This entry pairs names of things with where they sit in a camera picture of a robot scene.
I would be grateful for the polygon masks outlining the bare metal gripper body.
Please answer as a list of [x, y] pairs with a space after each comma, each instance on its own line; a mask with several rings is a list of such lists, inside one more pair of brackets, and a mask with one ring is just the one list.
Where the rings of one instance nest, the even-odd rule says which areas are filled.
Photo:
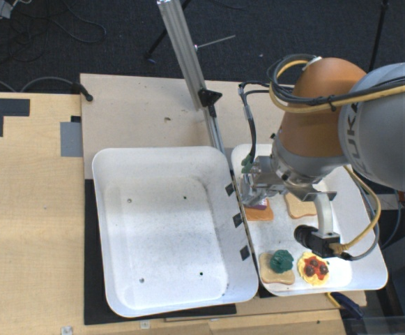
[[260, 188], [267, 190], [268, 196], [288, 192], [306, 196], [314, 192], [313, 178], [296, 172], [283, 159], [270, 156], [257, 156], [247, 173], [255, 196]]

